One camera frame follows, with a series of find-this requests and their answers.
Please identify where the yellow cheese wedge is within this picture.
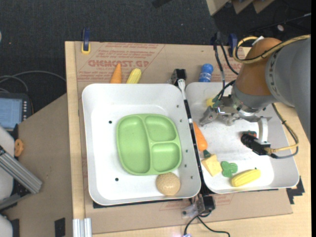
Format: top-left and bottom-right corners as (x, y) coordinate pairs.
(200, 154), (223, 177)

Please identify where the brown cardboard board red print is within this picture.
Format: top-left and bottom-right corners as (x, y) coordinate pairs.
(74, 41), (294, 235)

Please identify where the black cylinder on white bracket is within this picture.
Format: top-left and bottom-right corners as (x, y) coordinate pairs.
(240, 117), (273, 156)

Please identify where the orange carrot green stem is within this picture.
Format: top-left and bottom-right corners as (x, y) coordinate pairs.
(192, 121), (212, 158)

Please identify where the beige round bun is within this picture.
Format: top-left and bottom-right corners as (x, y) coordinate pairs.
(155, 171), (182, 197)

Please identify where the thin black and white rod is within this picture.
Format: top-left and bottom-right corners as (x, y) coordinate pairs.
(177, 79), (206, 198)

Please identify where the white plastic tray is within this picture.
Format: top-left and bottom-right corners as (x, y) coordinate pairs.
(184, 81), (300, 195)
(81, 82), (202, 206)

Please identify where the yellow corn cob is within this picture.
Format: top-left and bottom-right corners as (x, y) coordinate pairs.
(231, 167), (262, 188)
(125, 68), (143, 84)

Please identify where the green divided plate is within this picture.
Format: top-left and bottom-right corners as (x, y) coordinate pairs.
(116, 113), (183, 176)

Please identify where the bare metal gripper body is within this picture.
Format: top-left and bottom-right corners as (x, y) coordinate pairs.
(217, 96), (260, 121)

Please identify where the blue bottle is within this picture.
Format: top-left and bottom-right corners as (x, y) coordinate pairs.
(198, 63), (214, 83)

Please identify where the green broccoli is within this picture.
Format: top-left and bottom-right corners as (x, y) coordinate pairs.
(220, 160), (239, 178)

